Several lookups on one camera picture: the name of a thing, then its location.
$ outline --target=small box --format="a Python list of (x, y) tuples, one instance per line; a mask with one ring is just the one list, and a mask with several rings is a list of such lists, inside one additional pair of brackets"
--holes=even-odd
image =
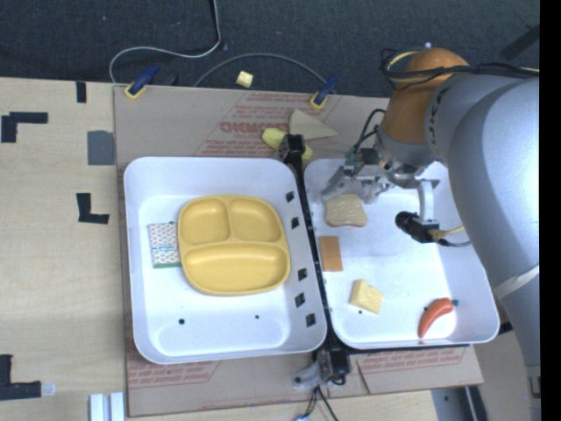
[(148, 225), (148, 237), (154, 268), (181, 266), (175, 222)]

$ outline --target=cardboard sheet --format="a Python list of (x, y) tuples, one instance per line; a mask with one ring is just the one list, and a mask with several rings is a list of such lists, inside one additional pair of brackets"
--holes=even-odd
[[(124, 308), (131, 326), (122, 173), (143, 156), (267, 157), (274, 151), (260, 138), (267, 127), (288, 130), (295, 110), (307, 112), (340, 134), (309, 142), (312, 159), (342, 157), (373, 109), (386, 99), (330, 96), (313, 112), (311, 95), (250, 90), (149, 87), (136, 102), (114, 88), (117, 171), (121, 222)], [(127, 330), (126, 371), (129, 416), (166, 414), (272, 403), (308, 401), (309, 392), (293, 389), (292, 373), (311, 363), (311, 354), (155, 365), (136, 351)], [(482, 382), (473, 347), (401, 351), (352, 356), (344, 386), (330, 397), (367, 396)]]

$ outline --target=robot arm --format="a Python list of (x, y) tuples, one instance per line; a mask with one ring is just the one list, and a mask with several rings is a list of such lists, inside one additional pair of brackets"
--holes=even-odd
[[(532, 418), (540, 419), (539, 79), (508, 81), (452, 78), (437, 90), (426, 125), (448, 167), (465, 230), (514, 327), (528, 370)], [(469, 89), (482, 97), (463, 105)], [(440, 125), (446, 128), (437, 140)]]
[[(392, 73), (392, 61), (405, 56), (412, 58), (404, 71)], [(541, 419), (539, 77), (526, 69), (486, 73), (497, 71), (470, 68), (442, 48), (392, 61), (385, 74), (397, 87), (373, 147), (354, 147), (323, 196), (360, 180), (370, 184), (367, 203), (395, 185), (417, 187), (429, 201), (431, 187), (416, 177), (433, 161), (448, 168), (459, 216), (521, 346), (532, 419)], [(426, 219), (405, 214), (396, 218), (400, 228), (431, 241)]]

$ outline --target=blue clamp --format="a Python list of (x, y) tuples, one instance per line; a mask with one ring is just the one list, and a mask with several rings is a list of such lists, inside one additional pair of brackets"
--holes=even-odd
[(125, 96), (130, 100), (136, 100), (145, 92), (146, 85), (152, 82), (154, 76), (156, 76), (160, 70), (160, 64), (154, 64), (146, 68), (136, 80), (134, 80), (124, 89)]
[(327, 102), (328, 94), (333, 90), (338, 81), (339, 77), (337, 75), (330, 76), (322, 89), (316, 92), (309, 100), (309, 107), (315, 111), (320, 111), (324, 107), (325, 102)]

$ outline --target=yellow divided plate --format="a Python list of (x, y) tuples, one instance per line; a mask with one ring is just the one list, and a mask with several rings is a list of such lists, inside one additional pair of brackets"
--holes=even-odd
[(203, 196), (179, 214), (181, 265), (209, 295), (250, 295), (287, 280), (290, 255), (281, 219), (269, 203), (241, 195)]

